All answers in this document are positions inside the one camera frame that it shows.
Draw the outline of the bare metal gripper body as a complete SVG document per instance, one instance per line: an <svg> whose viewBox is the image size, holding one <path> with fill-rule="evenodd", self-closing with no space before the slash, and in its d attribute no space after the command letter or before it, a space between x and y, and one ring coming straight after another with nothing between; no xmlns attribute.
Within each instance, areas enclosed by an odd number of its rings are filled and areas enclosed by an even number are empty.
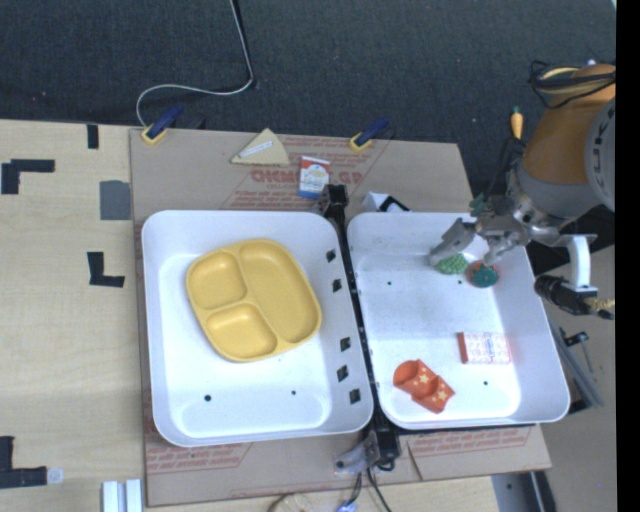
<svg viewBox="0 0 640 512"><path fill-rule="evenodd" d="M471 201L476 232L492 248L554 242L568 223L535 205L527 195L478 195Z"/></svg>

